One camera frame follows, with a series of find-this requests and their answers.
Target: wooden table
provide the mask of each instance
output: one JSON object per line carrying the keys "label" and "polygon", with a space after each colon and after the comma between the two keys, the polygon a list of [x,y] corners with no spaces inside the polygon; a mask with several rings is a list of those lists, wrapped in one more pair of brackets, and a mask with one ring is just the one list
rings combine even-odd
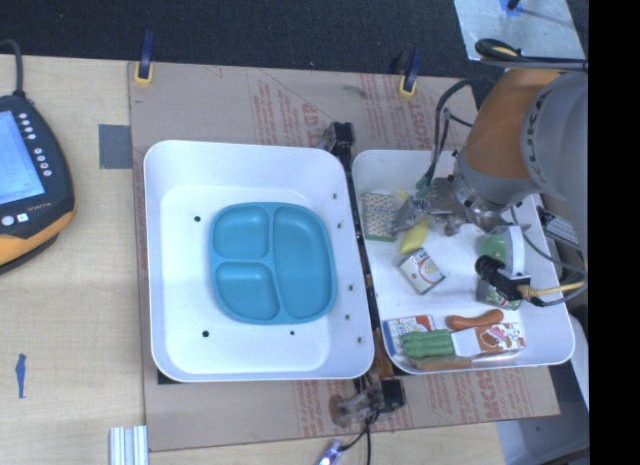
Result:
{"label": "wooden table", "polygon": [[[145,424],[130,169],[101,169],[100,124],[129,125],[127,62],[24,58],[79,207],[54,245],[0,277],[0,463],[108,463],[109,429]],[[0,56],[0,94],[15,86]],[[15,367],[26,356],[24,398]],[[325,438],[151,453],[151,464],[313,464]],[[493,423],[376,433],[372,463],[499,464]],[[364,439],[340,461],[366,462]]]}

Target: blue plate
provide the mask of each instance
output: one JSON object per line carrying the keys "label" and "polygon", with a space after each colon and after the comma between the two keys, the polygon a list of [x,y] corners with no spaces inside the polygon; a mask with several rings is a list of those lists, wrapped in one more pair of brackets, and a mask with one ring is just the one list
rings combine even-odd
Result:
{"label": "blue plate", "polygon": [[306,323],[335,301],[327,230],[309,209],[278,202],[224,208],[211,223],[209,260],[220,307],[246,323]]}

